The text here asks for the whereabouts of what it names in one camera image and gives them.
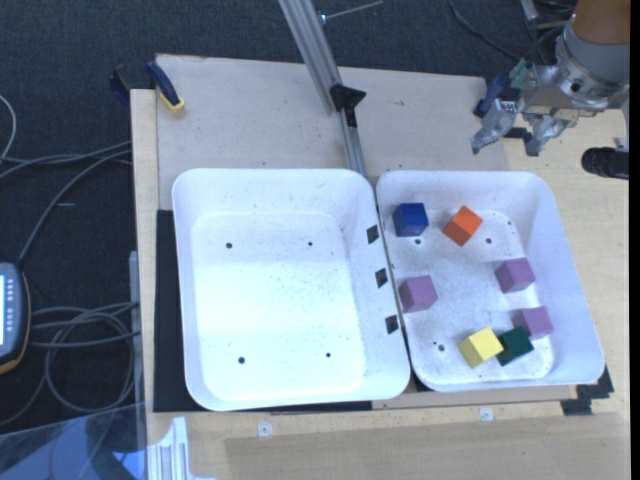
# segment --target blue cube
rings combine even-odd
[[[419,236],[429,225],[422,203],[403,203],[393,212],[397,236]]]

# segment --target block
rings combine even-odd
[[[405,313],[429,309],[438,300],[431,276],[406,279],[398,288],[402,309]]]
[[[393,212],[393,226],[397,236],[419,236],[429,226],[422,203],[403,203]]]
[[[553,324],[544,306],[522,309],[511,319],[511,322],[516,327],[522,327],[531,340],[543,338],[553,332]]]
[[[489,327],[481,329],[460,342],[458,348],[471,368],[475,368],[504,350],[502,343]]]
[[[509,364],[514,359],[518,359],[533,350],[529,336],[527,336],[522,327],[515,327],[499,335],[498,340],[504,347],[504,350],[496,356],[501,366]]]
[[[442,232],[462,247],[478,230],[480,224],[482,224],[482,218],[463,205]]]
[[[536,280],[527,258],[506,260],[495,274],[503,293],[519,292]]]

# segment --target yellow cube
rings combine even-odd
[[[475,368],[504,350],[500,340],[489,327],[469,336],[458,345],[458,348],[471,368]]]

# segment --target white tray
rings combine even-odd
[[[173,186],[186,383],[217,411],[408,384],[373,190],[341,169],[193,169]]]
[[[604,356],[569,251],[555,200],[537,176],[522,172],[392,171],[376,187],[380,219],[397,286],[430,274],[438,301],[403,315],[417,377],[437,391],[581,384],[598,379]],[[392,212],[401,203],[423,203],[429,227],[400,238]],[[460,247],[442,228],[462,205],[484,219]],[[505,259],[526,256],[536,282],[504,294],[494,270]],[[513,328],[517,309],[544,305],[554,332],[535,350],[503,366],[493,358],[475,369],[458,344],[490,327]]]

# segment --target dark floor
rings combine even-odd
[[[378,0],[314,1],[332,14]],[[506,53],[461,26],[447,0],[382,1],[328,22],[339,65],[489,80],[508,73],[531,48],[518,0],[455,0]],[[148,87],[145,63],[157,52],[301,60],[276,0],[0,0],[0,6],[0,94],[18,117],[12,157],[83,153],[130,140],[128,109],[110,91],[109,76],[120,66],[130,87]],[[0,105],[0,153],[10,132]],[[89,165],[34,166],[4,178],[11,165],[0,165],[0,260],[17,261],[51,200]],[[23,255],[34,310],[128,300],[128,257],[136,248],[132,192],[130,166],[110,163],[59,201]],[[51,339],[38,332],[38,340]],[[74,332],[72,340],[86,340],[111,331],[96,325]],[[127,354],[124,342],[71,350],[50,370],[64,395],[98,407],[117,398]],[[0,377],[0,422],[29,401],[43,371],[44,351],[30,346],[23,362]],[[77,414],[45,387],[0,433]]]

